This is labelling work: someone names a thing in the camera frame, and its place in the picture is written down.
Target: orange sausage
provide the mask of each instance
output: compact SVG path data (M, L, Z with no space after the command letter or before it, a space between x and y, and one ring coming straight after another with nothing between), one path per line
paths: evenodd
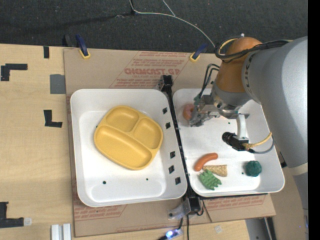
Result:
M186 120L189 121L191 119L191 114L194 108L195 106L193 104L187 104L184 106L182 115Z
M200 157L200 159L195 163L194 165L194 170L196 172L199 172L205 165L205 163L211 161L211 160L215 160L218 158L218 154L217 153L208 153L205 154L204 156Z

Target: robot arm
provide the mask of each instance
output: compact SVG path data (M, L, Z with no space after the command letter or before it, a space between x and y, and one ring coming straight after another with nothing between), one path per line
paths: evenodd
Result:
M308 38L256 50L263 46L256 39L232 41L226 55L221 56L211 94L198 97L190 126L200 126L219 115L234 118L250 99L261 104L273 140L297 185L309 238Z

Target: green ball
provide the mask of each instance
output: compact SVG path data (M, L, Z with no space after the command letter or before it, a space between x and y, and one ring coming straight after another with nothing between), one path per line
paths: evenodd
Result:
M261 171L262 167L258 161L249 161L245 166L245 173L248 176L257 177Z

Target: white tray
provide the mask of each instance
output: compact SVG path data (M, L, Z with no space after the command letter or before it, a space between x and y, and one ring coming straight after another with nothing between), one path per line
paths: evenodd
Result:
M252 154L246 151L236 151L222 140L224 132L237 133L235 119L225 117L213 118L204 122L200 127L190 127L183 117L186 104L193 103L194 97L200 89L180 89L173 95L175 113L178 120L182 148L186 160L187 171L190 175L192 189L203 197L219 197L233 195L261 194L280 191L285 184L283 171L276 153L276 149L266 154ZM250 143L263 140L269 134L269 128L262 108L253 100L246 103L239 113L250 114L246 121L246 136ZM254 148L256 151L267 150L272 140ZM218 159L207 165L227 165L228 176L217 176L222 185L215 190L206 189L199 180L200 172L193 169L196 161L207 153L218 153ZM247 176L244 166L247 161L259 161L262 172L257 177Z
M160 150L142 170L126 169L101 154L94 132L115 106L130 106L163 130ZM187 190L167 97L154 89L81 89L70 100L77 192L90 207L177 199Z

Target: dark background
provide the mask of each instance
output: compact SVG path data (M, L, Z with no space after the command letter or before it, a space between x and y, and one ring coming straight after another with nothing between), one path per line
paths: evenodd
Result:
M171 14L163 0L132 0L140 12ZM219 43L244 33L262 42L308 35L308 0L165 0L177 17ZM137 15L129 0L0 0L0 43L194 52L209 41L173 17ZM210 45L207 52L213 52Z

